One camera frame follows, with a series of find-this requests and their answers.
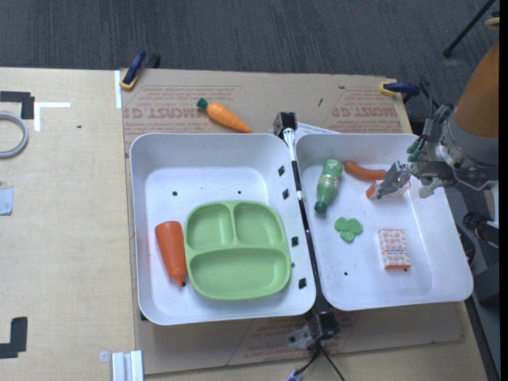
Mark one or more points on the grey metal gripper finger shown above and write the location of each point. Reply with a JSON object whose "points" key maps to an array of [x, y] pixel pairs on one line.
{"points": [[387, 188], [399, 170]]}

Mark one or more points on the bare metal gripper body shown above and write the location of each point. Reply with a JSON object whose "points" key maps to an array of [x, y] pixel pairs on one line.
{"points": [[456, 171]]}

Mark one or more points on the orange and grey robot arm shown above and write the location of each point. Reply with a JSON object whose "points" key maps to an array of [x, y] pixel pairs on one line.
{"points": [[478, 101]]}

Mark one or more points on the orange and white carton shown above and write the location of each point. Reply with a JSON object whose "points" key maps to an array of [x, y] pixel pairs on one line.
{"points": [[393, 249], [404, 192]]}

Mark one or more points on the orange sausage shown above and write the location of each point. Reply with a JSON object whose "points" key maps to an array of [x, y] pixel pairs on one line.
{"points": [[363, 171]]}

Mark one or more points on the green ridged leaf shape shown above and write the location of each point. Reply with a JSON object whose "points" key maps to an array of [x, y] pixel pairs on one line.
{"points": [[348, 228]]}

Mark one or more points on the green bottle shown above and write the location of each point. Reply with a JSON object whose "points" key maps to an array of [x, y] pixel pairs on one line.
{"points": [[328, 185]]}

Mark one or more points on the thin black and white rod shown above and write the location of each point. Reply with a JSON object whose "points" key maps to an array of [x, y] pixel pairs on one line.
{"points": [[303, 208]]}

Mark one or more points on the white paper sheet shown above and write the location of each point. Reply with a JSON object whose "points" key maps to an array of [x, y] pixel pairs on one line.
{"points": [[315, 128]]}

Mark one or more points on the white plastic tray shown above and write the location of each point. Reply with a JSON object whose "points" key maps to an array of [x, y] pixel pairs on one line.
{"points": [[166, 181], [369, 284]]}

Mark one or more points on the black tripod leg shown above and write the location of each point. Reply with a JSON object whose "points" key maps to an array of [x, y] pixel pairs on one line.
{"points": [[472, 24]]}

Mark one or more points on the green divided plate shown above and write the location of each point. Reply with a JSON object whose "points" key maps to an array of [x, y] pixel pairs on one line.
{"points": [[238, 268]]}

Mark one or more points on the orange carrot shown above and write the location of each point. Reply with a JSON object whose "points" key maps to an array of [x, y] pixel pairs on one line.
{"points": [[224, 115]]}

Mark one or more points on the brown cardboard board red print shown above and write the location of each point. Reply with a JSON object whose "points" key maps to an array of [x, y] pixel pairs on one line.
{"points": [[222, 97]]}

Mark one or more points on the white tape roll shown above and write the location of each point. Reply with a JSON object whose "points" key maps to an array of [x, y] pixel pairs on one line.
{"points": [[24, 137]]}

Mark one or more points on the black cylinder on white bracket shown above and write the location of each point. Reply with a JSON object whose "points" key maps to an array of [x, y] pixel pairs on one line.
{"points": [[482, 226]]}

